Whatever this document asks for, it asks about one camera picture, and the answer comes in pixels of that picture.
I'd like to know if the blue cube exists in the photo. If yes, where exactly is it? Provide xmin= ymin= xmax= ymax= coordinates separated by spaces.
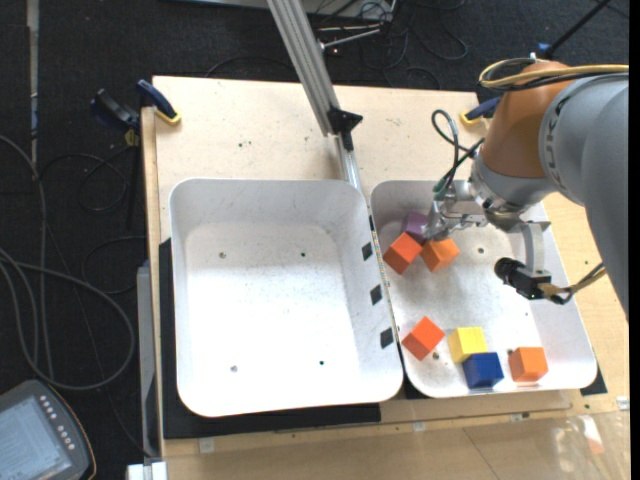
xmin=461 ymin=352 xmax=505 ymax=390

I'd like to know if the purple cube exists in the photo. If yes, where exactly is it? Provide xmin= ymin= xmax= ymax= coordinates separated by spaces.
xmin=402 ymin=211 xmax=431 ymax=244

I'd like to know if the orange cube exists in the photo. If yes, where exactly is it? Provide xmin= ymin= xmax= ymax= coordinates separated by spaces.
xmin=421 ymin=237 xmax=460 ymax=273
xmin=508 ymin=346 xmax=549 ymax=383

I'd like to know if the yellow cube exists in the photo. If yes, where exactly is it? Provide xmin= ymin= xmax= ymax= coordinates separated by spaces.
xmin=447 ymin=326 xmax=489 ymax=364

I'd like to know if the pale wood board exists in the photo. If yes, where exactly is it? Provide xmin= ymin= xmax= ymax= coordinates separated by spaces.
xmin=141 ymin=75 xmax=630 ymax=459

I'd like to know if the white plastic tray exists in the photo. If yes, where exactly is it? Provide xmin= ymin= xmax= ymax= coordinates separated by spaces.
xmin=168 ymin=177 xmax=404 ymax=418
xmin=370 ymin=179 xmax=599 ymax=399

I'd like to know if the black cylinder on white bracket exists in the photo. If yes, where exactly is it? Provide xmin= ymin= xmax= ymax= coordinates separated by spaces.
xmin=493 ymin=220 xmax=554 ymax=301

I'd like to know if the red-orange cube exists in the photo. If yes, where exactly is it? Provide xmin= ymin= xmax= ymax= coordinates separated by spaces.
xmin=383 ymin=231 xmax=424 ymax=275
xmin=401 ymin=316 xmax=446 ymax=362

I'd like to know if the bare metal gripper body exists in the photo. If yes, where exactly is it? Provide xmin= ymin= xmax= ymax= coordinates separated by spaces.
xmin=432 ymin=179 xmax=527 ymax=233

